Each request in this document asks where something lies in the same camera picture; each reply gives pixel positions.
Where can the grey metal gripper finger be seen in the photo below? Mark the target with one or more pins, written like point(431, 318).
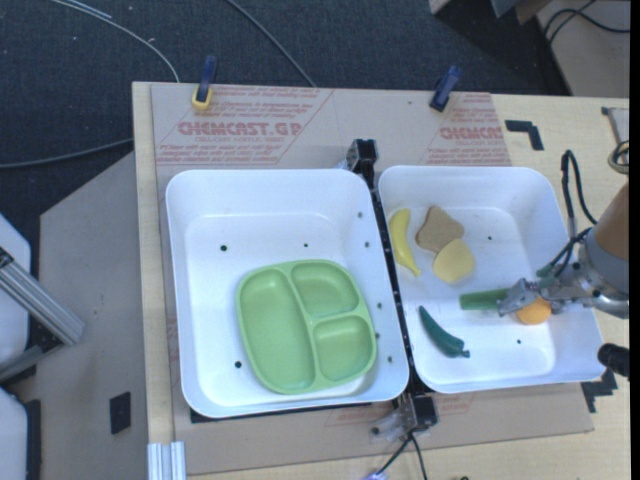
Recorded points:
point(525, 287)
point(509, 305)

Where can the brown cardboard board red print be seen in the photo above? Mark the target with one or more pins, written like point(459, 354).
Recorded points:
point(280, 133)

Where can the green divided plate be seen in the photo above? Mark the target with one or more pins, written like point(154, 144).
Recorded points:
point(280, 328)

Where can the black cylinder on white bracket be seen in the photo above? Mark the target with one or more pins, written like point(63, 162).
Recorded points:
point(615, 358)

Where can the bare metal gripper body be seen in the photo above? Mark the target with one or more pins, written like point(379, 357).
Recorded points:
point(575, 291)

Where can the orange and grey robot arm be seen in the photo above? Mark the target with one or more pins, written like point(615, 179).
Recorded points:
point(612, 233)

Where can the white plastic tray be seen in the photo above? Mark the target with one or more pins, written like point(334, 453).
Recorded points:
point(210, 293)
point(500, 363)

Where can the thin black rod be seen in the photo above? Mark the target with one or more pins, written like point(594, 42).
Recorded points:
point(395, 288)

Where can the brown bread slice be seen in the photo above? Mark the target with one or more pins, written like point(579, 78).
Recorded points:
point(435, 230)

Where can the pale yellow rounded slice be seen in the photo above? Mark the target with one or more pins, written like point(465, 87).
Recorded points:
point(454, 263)

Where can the dark green chili pepper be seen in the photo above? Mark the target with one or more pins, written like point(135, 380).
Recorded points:
point(437, 335)

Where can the yellow banana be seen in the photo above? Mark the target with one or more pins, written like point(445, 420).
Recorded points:
point(402, 243)

